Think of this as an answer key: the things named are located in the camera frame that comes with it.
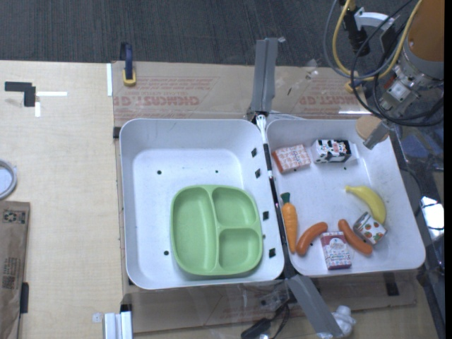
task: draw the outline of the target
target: cardboard sheet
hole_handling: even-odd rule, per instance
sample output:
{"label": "cardboard sheet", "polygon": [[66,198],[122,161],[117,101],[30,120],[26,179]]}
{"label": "cardboard sheet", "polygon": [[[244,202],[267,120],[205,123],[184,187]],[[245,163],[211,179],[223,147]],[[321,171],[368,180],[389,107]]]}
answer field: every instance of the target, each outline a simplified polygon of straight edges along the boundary
{"label": "cardboard sheet", "polygon": [[16,339],[30,204],[0,201],[0,338]]}
{"label": "cardboard sheet", "polygon": [[[136,84],[125,86],[124,62],[112,63],[114,125],[135,118],[241,119],[251,104],[254,67],[137,61]],[[368,111],[330,68],[278,66],[274,114],[357,118]]]}

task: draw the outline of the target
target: yellow cable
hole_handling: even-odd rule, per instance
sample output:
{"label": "yellow cable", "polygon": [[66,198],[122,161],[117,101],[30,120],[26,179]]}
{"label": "yellow cable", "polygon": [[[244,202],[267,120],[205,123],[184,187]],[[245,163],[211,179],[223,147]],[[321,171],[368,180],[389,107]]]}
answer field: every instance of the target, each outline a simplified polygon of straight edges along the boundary
{"label": "yellow cable", "polygon": [[[417,2],[416,6],[413,8],[413,10],[412,10],[412,12],[410,14],[410,17],[408,18],[408,21],[407,21],[407,24],[405,26],[405,29],[403,30],[403,34],[402,34],[402,37],[401,37],[401,39],[400,39],[400,41],[398,43],[397,50],[396,50],[396,52],[394,54],[393,60],[389,64],[388,68],[383,73],[381,73],[379,75],[379,77],[385,76],[387,73],[389,73],[391,71],[391,69],[393,68],[394,64],[396,64],[397,59],[398,59],[398,57],[400,55],[400,52],[402,51],[402,48],[403,48],[403,42],[405,41],[405,38],[406,38],[406,36],[408,34],[408,30],[409,30],[409,28],[411,26],[411,22],[414,19],[415,14],[416,14],[421,2],[422,2],[422,0],[419,0]],[[338,38],[339,28],[340,28],[340,25],[342,24],[342,21],[343,21],[343,18],[345,16],[345,13],[347,13],[347,10],[349,9],[349,5],[354,5],[354,4],[355,4],[355,0],[347,0],[345,2],[345,5],[344,5],[344,7],[342,9],[342,12],[340,13],[340,16],[339,16],[339,19],[338,19],[338,22],[336,24],[336,27],[335,27],[335,30],[334,30],[334,34],[333,34],[333,56],[334,56],[334,60],[335,60],[336,64],[338,65],[339,69],[343,73],[345,73],[347,75],[350,75],[351,72],[350,72],[350,70],[345,68],[343,66],[343,64],[339,60],[338,52],[337,52],[337,49],[336,49],[336,40]],[[368,77],[368,78],[364,78],[362,80],[363,81],[371,81],[373,79],[374,79],[373,77]]]}
{"label": "yellow cable", "polygon": [[336,64],[338,65],[339,69],[343,73],[348,74],[348,75],[350,75],[350,71],[347,68],[345,68],[342,65],[342,63],[340,62],[340,60],[339,60],[338,51],[336,49],[336,40],[338,38],[340,25],[342,24],[342,21],[344,19],[345,13],[347,13],[348,7],[352,3],[352,1],[354,1],[354,0],[346,0],[345,1],[345,5],[344,5],[342,11],[340,12],[339,19],[338,19],[338,22],[336,23],[336,27],[334,29],[334,34],[333,34],[333,56],[334,56],[334,60],[335,60]]}

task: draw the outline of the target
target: green divided plate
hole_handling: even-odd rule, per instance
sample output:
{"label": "green divided plate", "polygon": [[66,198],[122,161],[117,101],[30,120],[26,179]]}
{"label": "green divided plate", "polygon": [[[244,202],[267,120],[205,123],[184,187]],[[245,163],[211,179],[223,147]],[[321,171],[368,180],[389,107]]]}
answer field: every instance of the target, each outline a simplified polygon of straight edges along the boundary
{"label": "green divided plate", "polygon": [[187,273],[227,276],[250,271],[263,250],[256,203],[232,186],[186,187],[172,200],[171,243]]}

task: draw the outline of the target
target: black bracket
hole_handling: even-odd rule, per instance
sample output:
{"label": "black bracket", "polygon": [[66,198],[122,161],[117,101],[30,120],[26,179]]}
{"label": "black bracket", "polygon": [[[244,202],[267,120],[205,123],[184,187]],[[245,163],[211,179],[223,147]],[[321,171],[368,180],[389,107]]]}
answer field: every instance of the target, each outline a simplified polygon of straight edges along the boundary
{"label": "black bracket", "polygon": [[20,291],[20,313],[28,313],[28,294],[30,288],[28,287],[28,282],[22,282],[22,290]]}
{"label": "black bracket", "polygon": [[36,87],[32,83],[5,82],[5,92],[23,92],[23,104],[34,107],[36,103]]}
{"label": "black bracket", "polygon": [[119,132],[121,131],[121,127],[113,127],[113,138],[119,138]]}
{"label": "black bracket", "polygon": [[384,282],[386,284],[386,292],[389,297],[395,297],[399,295],[398,286],[396,282],[396,276],[394,273],[383,273]]}
{"label": "black bracket", "polygon": [[133,86],[136,84],[136,74],[133,69],[133,54],[132,45],[128,42],[121,43],[121,49],[119,50],[119,60],[126,61],[125,67],[122,71],[122,80],[124,85]]}

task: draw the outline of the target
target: red small box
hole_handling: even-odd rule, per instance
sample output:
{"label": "red small box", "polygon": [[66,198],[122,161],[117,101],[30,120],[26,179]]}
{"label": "red small box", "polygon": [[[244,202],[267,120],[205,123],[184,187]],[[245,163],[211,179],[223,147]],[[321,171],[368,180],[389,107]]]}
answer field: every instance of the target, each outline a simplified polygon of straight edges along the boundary
{"label": "red small box", "polygon": [[306,167],[311,164],[311,158],[302,144],[278,148],[271,155],[281,173]]}
{"label": "red small box", "polygon": [[328,270],[349,268],[352,265],[343,232],[324,232],[320,235],[320,242],[322,243]]}

